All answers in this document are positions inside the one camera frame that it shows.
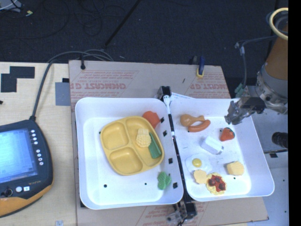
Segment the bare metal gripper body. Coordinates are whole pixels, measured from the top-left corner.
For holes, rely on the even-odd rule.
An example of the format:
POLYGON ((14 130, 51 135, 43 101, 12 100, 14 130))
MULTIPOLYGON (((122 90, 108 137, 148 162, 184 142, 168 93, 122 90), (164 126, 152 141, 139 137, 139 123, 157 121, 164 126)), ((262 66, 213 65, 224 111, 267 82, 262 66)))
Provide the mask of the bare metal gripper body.
POLYGON ((231 101, 231 114, 262 113, 265 109, 287 114, 287 102, 287 80, 260 73, 255 86, 246 86, 240 99, 231 101))

